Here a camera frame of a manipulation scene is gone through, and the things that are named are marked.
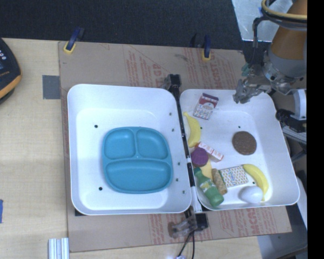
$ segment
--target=white tray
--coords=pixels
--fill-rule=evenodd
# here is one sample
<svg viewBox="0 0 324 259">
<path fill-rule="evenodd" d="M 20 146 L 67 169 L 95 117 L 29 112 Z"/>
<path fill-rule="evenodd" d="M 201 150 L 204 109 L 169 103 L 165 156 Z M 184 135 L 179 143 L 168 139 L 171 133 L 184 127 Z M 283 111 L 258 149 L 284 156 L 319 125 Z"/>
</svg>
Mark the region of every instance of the white tray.
<svg viewBox="0 0 324 259">
<path fill-rule="evenodd" d="M 190 181 L 174 96 L 160 88 L 80 84 L 67 94 L 71 198 L 85 215 L 180 213 L 191 204 Z M 117 127 L 142 126 L 167 140 L 173 180 L 149 194 L 119 193 L 104 178 L 101 146 Z"/>
<path fill-rule="evenodd" d="M 262 93 L 245 104 L 236 104 L 234 90 L 185 90 L 180 96 L 183 111 L 193 116 L 193 110 L 202 93 L 219 98 L 210 120 L 197 118 L 202 127 L 201 141 L 224 155 L 219 162 L 211 162 L 216 169 L 225 169 L 245 163 L 259 167 L 267 176 L 269 189 L 265 202 L 249 204 L 239 199 L 243 187 L 253 185 L 253 179 L 242 186 L 228 188 L 224 202 L 212 207 L 203 192 L 197 188 L 201 204 L 210 210 L 268 207 L 292 205 L 299 199 L 300 191 L 294 168 L 289 156 L 280 123 L 276 120 L 276 109 L 268 94 Z M 186 135 L 190 129 L 183 117 Z M 252 155 L 239 154 L 232 145 L 235 132 L 248 131 L 257 141 L 257 149 Z"/>
</svg>

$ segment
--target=table surface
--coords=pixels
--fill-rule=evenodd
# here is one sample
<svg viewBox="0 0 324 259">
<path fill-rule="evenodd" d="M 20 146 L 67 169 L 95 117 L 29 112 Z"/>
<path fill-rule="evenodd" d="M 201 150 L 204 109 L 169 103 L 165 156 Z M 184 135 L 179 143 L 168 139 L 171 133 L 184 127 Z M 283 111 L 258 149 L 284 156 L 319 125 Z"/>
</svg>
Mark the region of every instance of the table surface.
<svg viewBox="0 0 324 259">
<path fill-rule="evenodd" d="M 0 258 L 48 258 L 68 236 L 60 99 L 43 99 L 43 75 L 59 75 L 58 41 L 4 39 L 23 79 L 0 105 Z M 183 244 L 71 253 L 70 258 L 176 258 Z M 192 242 L 183 254 L 192 255 Z M 195 243 L 195 258 L 261 258 L 257 237 Z"/>
</svg>

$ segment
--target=green bottle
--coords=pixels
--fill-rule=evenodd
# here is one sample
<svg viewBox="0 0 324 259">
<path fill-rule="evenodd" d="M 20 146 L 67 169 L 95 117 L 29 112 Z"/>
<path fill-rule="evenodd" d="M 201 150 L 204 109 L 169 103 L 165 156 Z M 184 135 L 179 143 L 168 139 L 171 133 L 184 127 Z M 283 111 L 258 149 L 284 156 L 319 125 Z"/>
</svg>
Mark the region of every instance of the green bottle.
<svg viewBox="0 0 324 259">
<path fill-rule="evenodd" d="M 193 173 L 197 177 L 198 185 L 203 190 L 206 197 L 209 199 L 210 204 L 213 207 L 220 205 L 225 199 L 220 194 L 220 192 L 218 192 L 217 187 L 213 183 L 213 181 L 210 178 L 204 176 L 199 167 L 194 168 Z"/>
</svg>

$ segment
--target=divided blue plate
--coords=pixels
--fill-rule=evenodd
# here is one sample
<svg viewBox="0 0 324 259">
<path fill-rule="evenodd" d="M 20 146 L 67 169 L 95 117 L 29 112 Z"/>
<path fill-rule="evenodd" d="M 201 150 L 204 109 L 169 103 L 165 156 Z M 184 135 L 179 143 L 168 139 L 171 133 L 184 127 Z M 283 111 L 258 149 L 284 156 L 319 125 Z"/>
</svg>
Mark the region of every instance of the divided blue plate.
<svg viewBox="0 0 324 259">
<path fill-rule="evenodd" d="M 160 132 L 151 128 L 110 130 L 103 140 L 102 163 L 107 183 L 122 193 L 162 191 L 173 178 L 169 145 Z"/>
</svg>

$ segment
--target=cardboard sheet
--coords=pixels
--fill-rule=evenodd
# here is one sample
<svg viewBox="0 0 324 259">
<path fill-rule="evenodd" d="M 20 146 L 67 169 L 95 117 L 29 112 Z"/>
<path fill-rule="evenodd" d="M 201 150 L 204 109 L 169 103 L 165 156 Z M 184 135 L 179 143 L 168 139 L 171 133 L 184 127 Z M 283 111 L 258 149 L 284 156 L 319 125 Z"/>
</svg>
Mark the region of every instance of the cardboard sheet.
<svg viewBox="0 0 324 259">
<path fill-rule="evenodd" d="M 76 84 L 161 87 L 168 74 L 180 74 L 181 91 L 189 88 L 235 89 L 245 63 L 233 50 L 211 50 L 204 62 L 201 49 L 125 44 L 76 44 L 72 54 L 59 43 L 60 86 L 64 131 L 67 222 L 71 252 L 184 242 L 168 233 L 184 214 L 84 216 L 76 214 L 70 193 L 67 93 Z M 209 227 L 196 241 L 291 232 L 286 207 L 206 212 Z"/>
</svg>

